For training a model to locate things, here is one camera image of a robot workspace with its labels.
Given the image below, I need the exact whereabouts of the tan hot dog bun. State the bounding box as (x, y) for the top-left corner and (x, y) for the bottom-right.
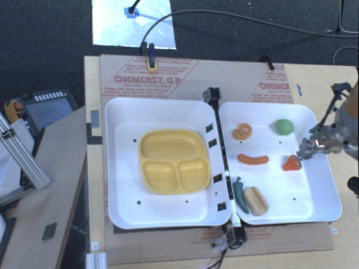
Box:
(243, 186), (269, 217)

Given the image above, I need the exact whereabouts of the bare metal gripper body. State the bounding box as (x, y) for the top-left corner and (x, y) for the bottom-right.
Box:
(307, 125), (351, 156)

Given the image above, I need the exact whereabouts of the brown cardboard board red print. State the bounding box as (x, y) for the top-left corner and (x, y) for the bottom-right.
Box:
(99, 54), (335, 266)

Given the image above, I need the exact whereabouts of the thin black and white rod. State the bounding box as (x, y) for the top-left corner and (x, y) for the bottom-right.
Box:
(210, 99), (241, 227)

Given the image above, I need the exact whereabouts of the white plastic tray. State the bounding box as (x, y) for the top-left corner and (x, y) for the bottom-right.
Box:
(104, 96), (232, 230)
(218, 101), (343, 226)

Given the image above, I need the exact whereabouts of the yellow divided plate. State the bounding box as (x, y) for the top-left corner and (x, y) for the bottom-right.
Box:
(137, 128), (212, 195)

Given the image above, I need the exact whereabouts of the black block with thin wires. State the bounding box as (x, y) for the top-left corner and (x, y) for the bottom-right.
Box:
(202, 86), (223, 105)
(210, 225), (248, 251)

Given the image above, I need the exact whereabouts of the red bell pepper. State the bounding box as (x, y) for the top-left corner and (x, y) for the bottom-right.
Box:
(282, 154), (303, 172)

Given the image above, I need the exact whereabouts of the orange pretzel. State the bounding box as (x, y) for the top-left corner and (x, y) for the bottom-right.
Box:
(232, 123), (252, 141)

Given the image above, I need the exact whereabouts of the green ball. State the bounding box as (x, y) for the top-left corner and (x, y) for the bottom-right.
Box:
(274, 118), (294, 136)

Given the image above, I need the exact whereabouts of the green chili pepper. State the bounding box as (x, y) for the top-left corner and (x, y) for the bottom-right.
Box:
(232, 176), (250, 215)

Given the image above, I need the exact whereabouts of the orange sausage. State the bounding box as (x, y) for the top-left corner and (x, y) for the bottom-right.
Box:
(237, 153), (270, 166)

